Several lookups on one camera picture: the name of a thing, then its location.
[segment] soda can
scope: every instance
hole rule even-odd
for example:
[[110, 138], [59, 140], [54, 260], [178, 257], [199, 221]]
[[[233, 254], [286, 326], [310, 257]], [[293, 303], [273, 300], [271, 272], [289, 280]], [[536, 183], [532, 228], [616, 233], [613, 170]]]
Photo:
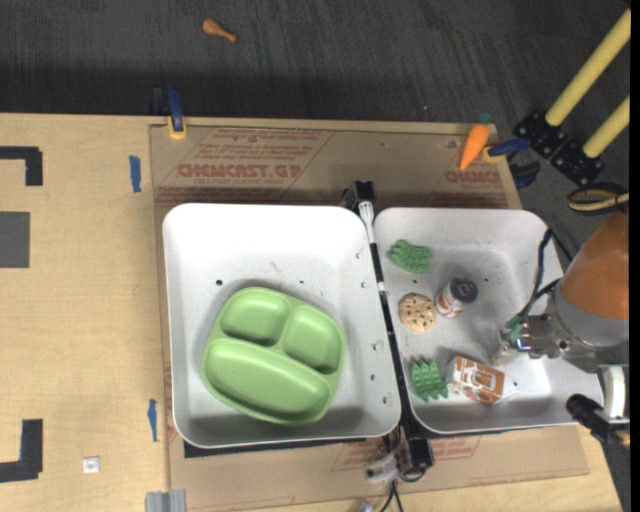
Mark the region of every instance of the soda can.
[[478, 297], [478, 287], [466, 277], [454, 277], [436, 296], [438, 313], [447, 318], [458, 316]]

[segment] carrot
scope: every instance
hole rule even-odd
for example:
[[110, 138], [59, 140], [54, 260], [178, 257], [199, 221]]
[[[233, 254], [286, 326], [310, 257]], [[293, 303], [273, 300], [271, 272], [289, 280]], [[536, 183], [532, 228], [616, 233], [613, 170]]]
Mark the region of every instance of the carrot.
[[489, 127], [486, 124], [476, 124], [471, 128], [462, 152], [462, 160], [460, 161], [461, 171], [469, 167], [469, 164], [473, 162], [475, 157], [482, 151], [482, 148], [486, 146], [488, 140]]

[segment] light wood surface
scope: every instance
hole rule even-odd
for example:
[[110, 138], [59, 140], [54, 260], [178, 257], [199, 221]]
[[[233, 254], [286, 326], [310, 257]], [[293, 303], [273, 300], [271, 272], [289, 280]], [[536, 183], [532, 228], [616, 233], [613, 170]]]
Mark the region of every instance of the light wood surface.
[[[149, 127], [158, 121], [0, 115], [0, 145], [38, 146], [44, 154], [43, 187], [24, 186], [23, 162], [0, 160], [0, 211], [31, 212], [30, 268], [0, 269], [0, 461], [17, 458], [23, 419], [44, 421], [44, 470], [37, 480], [0, 484], [3, 512], [141, 511], [147, 491], [170, 488], [149, 146]], [[130, 155], [141, 159], [140, 193], [132, 190]], [[158, 406], [158, 442], [147, 418], [150, 399]], [[587, 476], [403, 494], [404, 508], [620, 510], [600, 445], [586, 431], [580, 439]], [[99, 473], [83, 473], [88, 456], [100, 457]], [[342, 501], [277, 510], [356, 507]]]

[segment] gray square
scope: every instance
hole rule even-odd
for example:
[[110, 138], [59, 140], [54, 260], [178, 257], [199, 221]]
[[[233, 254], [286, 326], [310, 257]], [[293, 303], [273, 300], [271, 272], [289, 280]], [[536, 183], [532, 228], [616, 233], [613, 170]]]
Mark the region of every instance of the gray square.
[[29, 268], [29, 212], [0, 212], [0, 268]]

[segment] yellow stick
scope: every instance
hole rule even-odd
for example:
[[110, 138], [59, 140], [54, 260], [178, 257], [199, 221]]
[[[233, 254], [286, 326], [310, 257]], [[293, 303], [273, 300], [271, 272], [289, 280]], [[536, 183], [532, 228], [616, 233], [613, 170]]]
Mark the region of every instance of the yellow stick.
[[585, 142], [582, 151], [589, 158], [596, 158], [607, 148], [622, 130], [629, 125], [631, 115], [631, 95], [618, 105], [607, 120], [600, 125], [591, 138]]
[[547, 123], [551, 126], [562, 124], [630, 38], [631, 9], [627, 9], [547, 111]]

